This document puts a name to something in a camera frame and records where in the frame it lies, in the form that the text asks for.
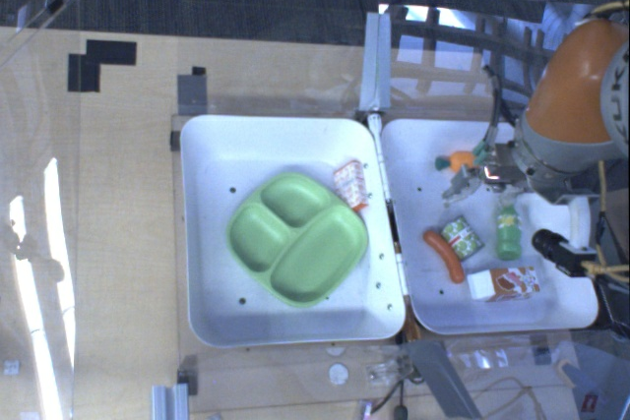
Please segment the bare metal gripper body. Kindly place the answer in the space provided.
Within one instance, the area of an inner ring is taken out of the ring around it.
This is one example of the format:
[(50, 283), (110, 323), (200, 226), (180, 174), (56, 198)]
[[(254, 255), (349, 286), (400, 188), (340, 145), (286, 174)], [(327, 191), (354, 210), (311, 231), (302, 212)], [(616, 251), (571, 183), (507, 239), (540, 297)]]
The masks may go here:
[(482, 144), (475, 156), (481, 182), (504, 199), (515, 198), (529, 190), (526, 175), (514, 159), (514, 143)]

